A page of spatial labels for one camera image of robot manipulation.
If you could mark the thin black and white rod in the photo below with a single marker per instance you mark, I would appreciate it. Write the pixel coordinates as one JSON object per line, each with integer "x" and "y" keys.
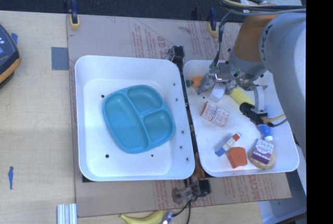
{"x": 193, "y": 137}

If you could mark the orange carrot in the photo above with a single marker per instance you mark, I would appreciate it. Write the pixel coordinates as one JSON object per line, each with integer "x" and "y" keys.
{"x": 196, "y": 81}

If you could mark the blue and white bottle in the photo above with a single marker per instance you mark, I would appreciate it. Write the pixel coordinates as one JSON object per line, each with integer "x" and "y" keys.
{"x": 264, "y": 130}

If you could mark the purple and white carton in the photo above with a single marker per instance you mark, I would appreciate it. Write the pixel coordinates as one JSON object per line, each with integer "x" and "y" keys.
{"x": 263, "y": 151}

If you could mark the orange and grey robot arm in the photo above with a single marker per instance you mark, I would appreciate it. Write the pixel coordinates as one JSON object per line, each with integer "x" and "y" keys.
{"x": 283, "y": 62}

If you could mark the yellow corn cob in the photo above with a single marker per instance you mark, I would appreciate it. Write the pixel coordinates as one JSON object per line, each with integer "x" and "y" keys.
{"x": 240, "y": 97}

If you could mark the brown cardboard board red print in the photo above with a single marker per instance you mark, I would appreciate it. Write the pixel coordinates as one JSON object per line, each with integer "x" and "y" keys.
{"x": 117, "y": 36}

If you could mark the orange and white carton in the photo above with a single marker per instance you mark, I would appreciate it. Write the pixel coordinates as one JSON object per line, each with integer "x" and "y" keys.
{"x": 214, "y": 114}

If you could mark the white cube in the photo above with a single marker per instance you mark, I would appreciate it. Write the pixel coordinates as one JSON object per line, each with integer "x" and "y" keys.
{"x": 216, "y": 94}

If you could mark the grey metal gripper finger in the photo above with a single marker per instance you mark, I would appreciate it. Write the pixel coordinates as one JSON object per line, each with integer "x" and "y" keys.
{"x": 230, "y": 87}
{"x": 204, "y": 85}

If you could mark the tan round biscuit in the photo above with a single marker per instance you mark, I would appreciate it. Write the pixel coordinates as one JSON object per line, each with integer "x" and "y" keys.
{"x": 260, "y": 165}

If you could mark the orange bread slice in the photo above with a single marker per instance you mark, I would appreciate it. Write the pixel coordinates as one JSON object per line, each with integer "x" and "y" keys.
{"x": 237, "y": 157}

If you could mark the blue divided plate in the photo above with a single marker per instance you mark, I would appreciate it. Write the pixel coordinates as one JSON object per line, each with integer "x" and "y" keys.
{"x": 125, "y": 119}

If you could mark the white blue orange packet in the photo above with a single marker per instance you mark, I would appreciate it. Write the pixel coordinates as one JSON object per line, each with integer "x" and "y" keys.
{"x": 227, "y": 145}

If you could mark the yellow banana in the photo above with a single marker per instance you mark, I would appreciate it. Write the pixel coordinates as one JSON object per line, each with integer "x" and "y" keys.
{"x": 145, "y": 218}

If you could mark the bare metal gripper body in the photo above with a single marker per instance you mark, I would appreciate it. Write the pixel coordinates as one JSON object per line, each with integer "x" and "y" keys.
{"x": 229, "y": 73}

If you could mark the white plastic tray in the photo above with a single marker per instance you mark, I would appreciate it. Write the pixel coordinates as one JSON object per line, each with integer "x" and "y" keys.
{"x": 93, "y": 119}
{"x": 242, "y": 126}

